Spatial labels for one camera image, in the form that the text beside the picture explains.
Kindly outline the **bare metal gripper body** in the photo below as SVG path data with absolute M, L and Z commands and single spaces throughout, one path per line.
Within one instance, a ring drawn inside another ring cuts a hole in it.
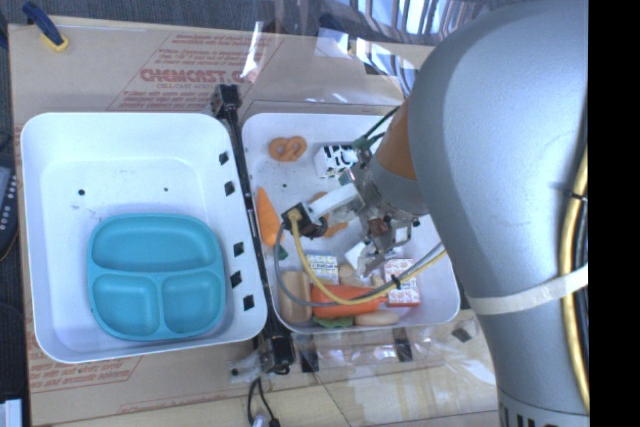
M 350 175 L 359 194 L 357 216 L 376 251 L 385 239 L 407 243 L 419 220 L 417 180 L 392 173 L 379 162 L 356 164 Z

